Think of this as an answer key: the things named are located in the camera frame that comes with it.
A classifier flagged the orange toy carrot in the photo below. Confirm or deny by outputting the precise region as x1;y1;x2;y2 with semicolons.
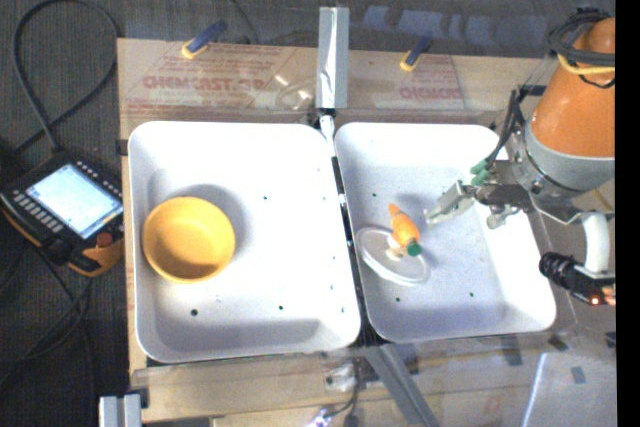
387;202;424;258

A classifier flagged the brown cardboard board, red print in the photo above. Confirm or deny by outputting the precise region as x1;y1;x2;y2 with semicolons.
115;37;617;422

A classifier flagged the white plastic tray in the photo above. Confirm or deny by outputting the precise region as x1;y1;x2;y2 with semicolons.
333;121;558;345
126;119;363;365

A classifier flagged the black cylinder on white bracket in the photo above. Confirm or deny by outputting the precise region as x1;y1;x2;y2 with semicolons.
538;211;617;307

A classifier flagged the yellow bowl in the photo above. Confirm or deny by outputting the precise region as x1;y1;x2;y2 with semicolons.
141;195;237;285

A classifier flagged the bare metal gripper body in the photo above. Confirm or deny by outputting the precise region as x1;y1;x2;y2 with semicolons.
471;135;546;230

